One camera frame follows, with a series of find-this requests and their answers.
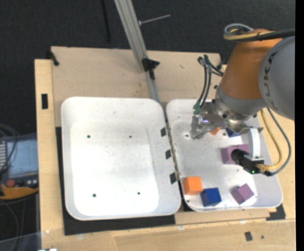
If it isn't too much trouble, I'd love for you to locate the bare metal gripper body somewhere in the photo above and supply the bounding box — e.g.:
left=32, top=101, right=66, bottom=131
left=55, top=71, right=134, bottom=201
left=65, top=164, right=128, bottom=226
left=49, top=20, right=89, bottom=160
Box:
left=193, top=100, right=247, bottom=133

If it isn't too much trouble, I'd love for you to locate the blue cube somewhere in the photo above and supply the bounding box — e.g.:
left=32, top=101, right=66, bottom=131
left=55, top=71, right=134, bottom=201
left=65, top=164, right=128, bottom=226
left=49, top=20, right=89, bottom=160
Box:
left=200, top=187, right=223, bottom=208
left=225, top=127, right=240, bottom=138

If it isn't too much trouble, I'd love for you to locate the white plastic tray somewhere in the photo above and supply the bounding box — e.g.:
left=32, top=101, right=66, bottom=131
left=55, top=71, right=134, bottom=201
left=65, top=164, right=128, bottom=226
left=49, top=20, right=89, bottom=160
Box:
left=165, top=98, right=284, bottom=213
left=60, top=96, right=182, bottom=221

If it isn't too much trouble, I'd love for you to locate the purple cube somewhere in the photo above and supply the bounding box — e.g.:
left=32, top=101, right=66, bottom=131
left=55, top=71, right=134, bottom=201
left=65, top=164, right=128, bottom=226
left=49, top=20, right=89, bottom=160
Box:
left=231, top=183, right=255, bottom=206
left=221, top=143, right=250, bottom=165

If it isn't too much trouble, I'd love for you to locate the pale wood board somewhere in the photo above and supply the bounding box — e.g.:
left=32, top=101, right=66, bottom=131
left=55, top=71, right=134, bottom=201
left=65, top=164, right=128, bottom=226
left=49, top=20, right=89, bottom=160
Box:
left=50, top=45, right=296, bottom=226

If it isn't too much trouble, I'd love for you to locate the black cylinder on white bracket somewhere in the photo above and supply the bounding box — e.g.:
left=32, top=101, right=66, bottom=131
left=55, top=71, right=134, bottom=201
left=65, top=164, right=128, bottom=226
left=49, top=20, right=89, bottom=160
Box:
left=230, top=126, right=265, bottom=176

